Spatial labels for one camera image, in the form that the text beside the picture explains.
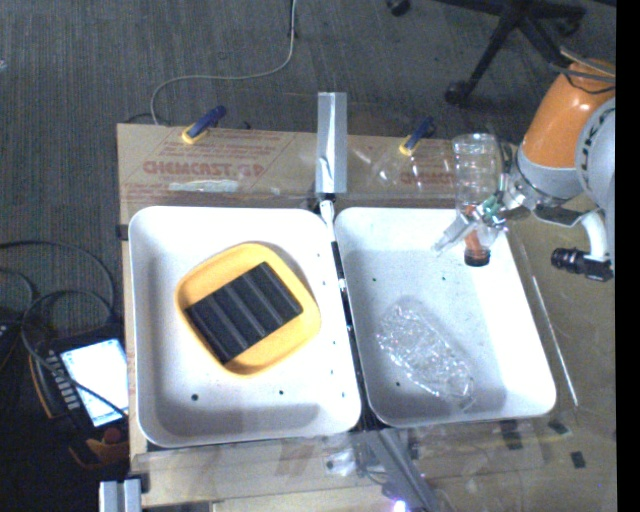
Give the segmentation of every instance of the black sponge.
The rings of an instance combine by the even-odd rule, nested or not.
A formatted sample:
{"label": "black sponge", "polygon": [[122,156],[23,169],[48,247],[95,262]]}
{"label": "black sponge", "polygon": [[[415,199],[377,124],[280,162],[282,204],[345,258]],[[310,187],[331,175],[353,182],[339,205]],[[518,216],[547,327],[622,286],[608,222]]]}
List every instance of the black sponge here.
{"label": "black sponge", "polygon": [[222,364],[302,313],[302,307],[263,262],[185,309]]}

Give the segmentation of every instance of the black chair base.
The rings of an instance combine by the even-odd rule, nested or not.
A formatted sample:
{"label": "black chair base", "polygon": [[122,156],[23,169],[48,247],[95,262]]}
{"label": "black chair base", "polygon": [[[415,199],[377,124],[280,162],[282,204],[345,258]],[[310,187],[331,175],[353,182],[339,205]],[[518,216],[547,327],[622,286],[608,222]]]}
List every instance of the black chair base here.
{"label": "black chair base", "polygon": [[[489,68],[491,61],[502,48],[513,30],[520,30],[534,48],[549,63],[566,67],[570,61],[564,57],[553,39],[542,28],[542,19],[556,21],[560,35],[568,36],[580,28],[586,11],[580,6],[553,3],[546,0],[438,0],[439,2],[499,16],[498,25],[491,34],[476,68],[466,81],[456,81],[445,92],[445,101],[462,105]],[[410,8],[409,0],[387,0],[392,14],[399,16]]]}

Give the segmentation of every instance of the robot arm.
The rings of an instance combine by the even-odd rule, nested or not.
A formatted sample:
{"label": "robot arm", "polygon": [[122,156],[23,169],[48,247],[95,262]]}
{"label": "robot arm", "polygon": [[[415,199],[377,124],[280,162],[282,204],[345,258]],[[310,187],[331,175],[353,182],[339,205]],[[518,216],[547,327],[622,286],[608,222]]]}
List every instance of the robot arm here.
{"label": "robot arm", "polygon": [[[505,229],[507,221],[532,212],[558,226],[581,224],[589,236],[589,252],[556,249],[551,259],[554,266],[600,281],[613,277],[615,69],[566,55],[574,62],[560,70],[562,74],[543,98],[502,175],[500,189],[476,208],[471,224],[462,226],[457,219],[436,244],[437,251],[479,225]],[[563,208],[582,193],[597,205],[594,211]]]}

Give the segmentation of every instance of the screen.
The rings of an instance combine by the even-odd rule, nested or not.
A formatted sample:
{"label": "screen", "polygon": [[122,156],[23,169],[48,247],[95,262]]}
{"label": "screen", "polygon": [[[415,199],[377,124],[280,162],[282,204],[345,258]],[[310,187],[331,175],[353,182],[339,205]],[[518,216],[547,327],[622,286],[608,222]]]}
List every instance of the screen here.
{"label": "screen", "polygon": [[[127,360],[120,342],[110,339],[60,354],[69,376],[123,411],[129,408]],[[78,394],[94,426],[120,419],[111,406],[83,389]]]}

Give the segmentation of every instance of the yellow tray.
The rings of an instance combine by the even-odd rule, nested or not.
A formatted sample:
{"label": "yellow tray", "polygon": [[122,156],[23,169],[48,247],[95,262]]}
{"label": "yellow tray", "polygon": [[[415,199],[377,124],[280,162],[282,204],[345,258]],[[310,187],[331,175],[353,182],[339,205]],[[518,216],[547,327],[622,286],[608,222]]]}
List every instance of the yellow tray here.
{"label": "yellow tray", "polygon": [[[296,298],[302,312],[277,330],[222,364],[194,327],[185,310],[261,263],[267,263]],[[201,263],[176,286],[174,302],[180,317],[209,350],[215,362],[237,376],[264,372],[302,348],[320,330],[320,310],[315,299],[291,268],[273,250],[259,243],[231,247]]]}

